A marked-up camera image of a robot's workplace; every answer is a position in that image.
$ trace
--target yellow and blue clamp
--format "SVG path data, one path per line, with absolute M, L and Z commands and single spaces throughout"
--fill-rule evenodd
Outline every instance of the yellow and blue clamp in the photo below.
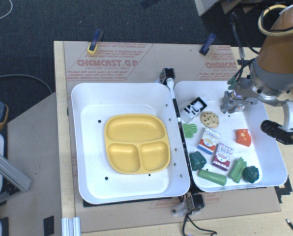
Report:
M 97 50 L 97 42 L 101 40 L 103 34 L 100 29 L 95 31 L 92 42 L 88 45 L 88 54 L 94 55 Z

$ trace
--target cookie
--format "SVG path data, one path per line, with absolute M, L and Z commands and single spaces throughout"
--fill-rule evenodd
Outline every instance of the cookie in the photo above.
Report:
M 200 120 L 208 128 L 216 128 L 219 125 L 219 117 L 214 112 L 202 112 Z

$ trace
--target green toy vegetable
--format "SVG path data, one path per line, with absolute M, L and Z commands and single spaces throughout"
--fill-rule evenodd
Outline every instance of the green toy vegetable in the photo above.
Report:
M 233 179 L 235 183 L 239 183 L 244 169 L 247 167 L 247 163 L 241 157 L 236 161 L 231 173 L 230 178 Z
M 243 171 L 243 178 L 245 181 L 254 183 L 259 179 L 259 170 L 256 166 L 249 166 Z
M 193 171 L 201 170 L 206 164 L 206 159 L 199 151 L 189 154 L 190 164 Z
M 226 184 L 226 176 L 225 175 L 221 175 L 215 172 L 210 172 L 210 171 L 205 171 L 205 170 L 200 170 L 198 173 L 199 177 L 202 177 L 206 180 L 209 180 L 211 182 L 220 184 L 222 186 L 224 186 Z

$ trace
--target white tray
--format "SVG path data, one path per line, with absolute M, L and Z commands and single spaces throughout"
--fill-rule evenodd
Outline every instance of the white tray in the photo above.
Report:
M 183 81 L 175 86 L 175 94 L 180 111 L 186 107 L 197 97 L 200 97 L 207 107 L 203 111 L 212 111 L 219 117 L 220 124 L 214 130 L 220 133 L 219 142 L 234 149 L 232 161 L 242 157 L 248 166 L 254 165 L 259 168 L 260 178 L 255 183 L 250 184 L 241 180 L 239 184 L 230 178 L 227 178 L 225 186 L 220 186 L 213 182 L 199 178 L 197 172 L 193 171 L 193 179 L 195 184 L 205 192 L 216 192 L 224 190 L 234 190 L 243 188 L 259 188 L 267 186 L 278 186 L 287 180 L 287 170 L 274 138 L 269 137 L 261 131 L 260 125 L 264 120 L 268 119 L 267 113 L 262 102 L 256 105 L 250 105 L 243 112 L 235 112 L 233 114 L 224 114 L 220 110 L 224 91 L 228 88 L 227 82 L 198 82 Z M 196 148 L 205 128 L 200 122 L 200 114 L 196 116 L 190 123 L 194 123 L 198 127 L 198 132 L 191 139 L 186 139 L 188 153 L 198 151 Z M 248 129 L 251 135 L 252 143 L 250 147 L 240 145 L 235 142 L 237 129 Z M 204 169 L 211 172 L 228 175 L 231 171 L 233 163 L 227 172 L 212 166 L 213 155 L 202 152 L 206 158 L 207 164 Z
M 82 83 L 71 93 L 76 136 L 78 181 L 91 204 L 182 196 L 190 176 L 168 88 L 158 83 Z M 121 114 L 159 117 L 168 132 L 171 160 L 152 174 L 128 175 L 109 164 L 104 142 L 106 121 Z

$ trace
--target broccoli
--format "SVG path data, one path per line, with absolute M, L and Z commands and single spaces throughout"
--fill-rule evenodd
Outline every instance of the broccoli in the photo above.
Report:
M 206 159 L 199 151 L 189 154 L 191 168 L 193 171 L 201 170 L 206 164 Z
M 243 178 L 245 181 L 254 183 L 259 179 L 259 170 L 255 166 L 249 166 L 243 171 Z

